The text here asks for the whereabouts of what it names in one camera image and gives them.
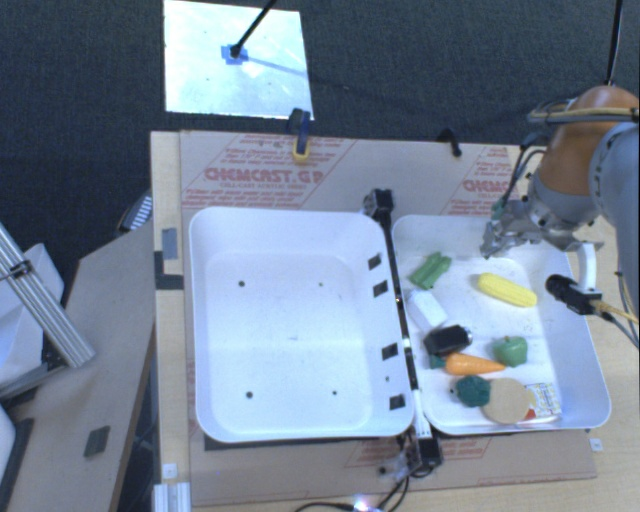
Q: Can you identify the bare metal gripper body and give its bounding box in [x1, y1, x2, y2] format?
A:
[487, 198, 549, 252]

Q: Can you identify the yellow corn cob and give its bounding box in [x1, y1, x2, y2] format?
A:
[476, 272, 539, 309]

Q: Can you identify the white plastic bottle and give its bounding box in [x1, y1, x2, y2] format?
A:
[404, 288, 449, 330]

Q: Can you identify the black cylindrical can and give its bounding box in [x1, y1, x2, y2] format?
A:
[423, 324, 474, 357]

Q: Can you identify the green bell pepper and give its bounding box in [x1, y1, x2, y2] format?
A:
[492, 335, 529, 369]

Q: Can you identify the thin black and white rod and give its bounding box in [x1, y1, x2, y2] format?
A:
[380, 212, 432, 437]

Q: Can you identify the orange carrot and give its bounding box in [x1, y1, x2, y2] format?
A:
[428, 352, 507, 377]

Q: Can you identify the green broccoli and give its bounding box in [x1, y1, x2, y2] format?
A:
[453, 375, 492, 408]

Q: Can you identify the tan round biscuit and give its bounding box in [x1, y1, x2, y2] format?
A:
[480, 377, 537, 425]

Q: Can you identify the white and red packet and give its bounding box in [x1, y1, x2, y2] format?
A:
[517, 382, 563, 426]

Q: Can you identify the white plastic tray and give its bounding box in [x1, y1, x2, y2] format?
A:
[391, 214, 613, 436]
[188, 206, 417, 444]

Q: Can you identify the brown cardboard board red print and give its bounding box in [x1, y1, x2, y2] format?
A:
[177, 130, 599, 507]

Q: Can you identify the black cylinder on white bracket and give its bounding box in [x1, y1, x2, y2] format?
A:
[544, 241, 604, 317]

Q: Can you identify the black block with thin wires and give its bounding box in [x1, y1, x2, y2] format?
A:
[407, 435, 445, 476]
[362, 188, 394, 219]

